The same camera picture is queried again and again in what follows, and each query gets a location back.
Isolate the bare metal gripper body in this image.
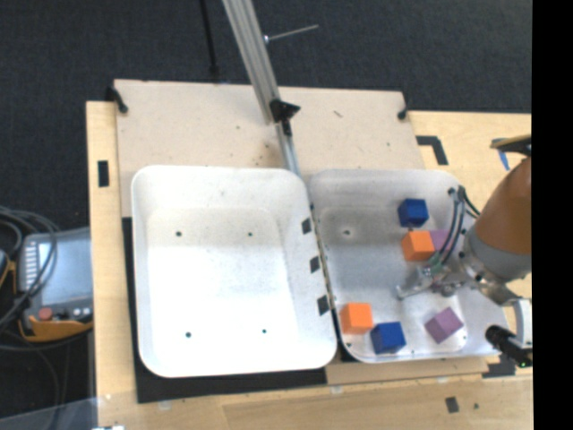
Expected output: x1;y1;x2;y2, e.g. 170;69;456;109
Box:
430;261;512;306

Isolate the orange cube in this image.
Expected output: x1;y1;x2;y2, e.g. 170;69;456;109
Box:
400;230;437;262
339;302;374;335

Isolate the purple cube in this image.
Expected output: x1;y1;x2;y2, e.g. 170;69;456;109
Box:
428;228;453;253
423;306;465;345

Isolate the white plastic tray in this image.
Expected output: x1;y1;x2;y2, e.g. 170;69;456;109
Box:
130;164;338;379
306;168;512;365

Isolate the blue cube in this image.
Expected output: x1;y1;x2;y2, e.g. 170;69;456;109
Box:
397;198;430;228
370;321;407;356

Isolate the pale wood board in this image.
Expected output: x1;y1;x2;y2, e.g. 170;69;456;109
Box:
113;78;490;385

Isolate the black cylinder on white bracket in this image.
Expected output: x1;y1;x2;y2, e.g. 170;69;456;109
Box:
484;297;533;369

